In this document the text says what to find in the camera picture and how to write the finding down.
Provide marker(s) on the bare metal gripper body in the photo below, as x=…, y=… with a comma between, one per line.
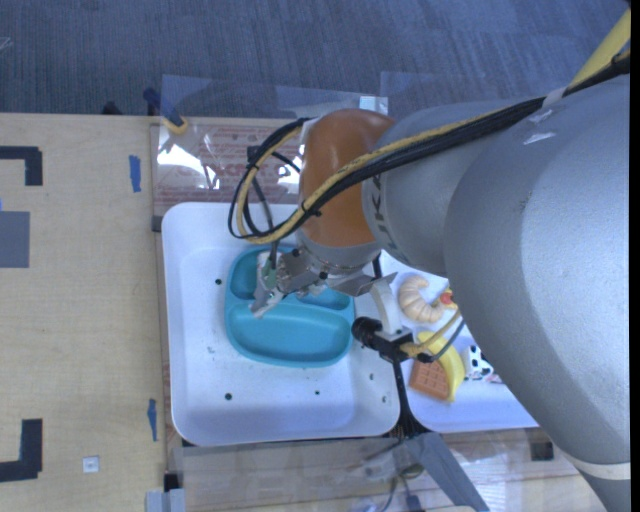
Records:
x=299, y=272

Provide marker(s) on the beige toy croissant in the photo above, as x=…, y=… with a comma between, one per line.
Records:
x=417, y=307

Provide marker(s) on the thin black rod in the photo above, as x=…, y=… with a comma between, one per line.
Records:
x=401, y=395

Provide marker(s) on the white plastic tray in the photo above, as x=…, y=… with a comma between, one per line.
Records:
x=470, y=410
x=280, y=400

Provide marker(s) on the blue divided plate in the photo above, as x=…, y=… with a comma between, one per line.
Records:
x=295, y=335

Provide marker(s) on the orange toy waffle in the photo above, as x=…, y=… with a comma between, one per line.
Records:
x=430, y=381

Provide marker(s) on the black cylinder on white bracket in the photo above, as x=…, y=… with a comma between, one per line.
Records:
x=387, y=305

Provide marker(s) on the yellow banana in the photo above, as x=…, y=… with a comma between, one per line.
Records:
x=454, y=372

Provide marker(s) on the black and white carton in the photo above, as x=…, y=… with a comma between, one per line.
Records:
x=479, y=362

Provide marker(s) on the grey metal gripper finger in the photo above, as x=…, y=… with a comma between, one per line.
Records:
x=258, y=300
x=273, y=300

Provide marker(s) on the red and yellow toy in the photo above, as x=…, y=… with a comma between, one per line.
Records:
x=446, y=299

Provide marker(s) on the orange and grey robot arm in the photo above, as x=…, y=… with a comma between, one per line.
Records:
x=525, y=240

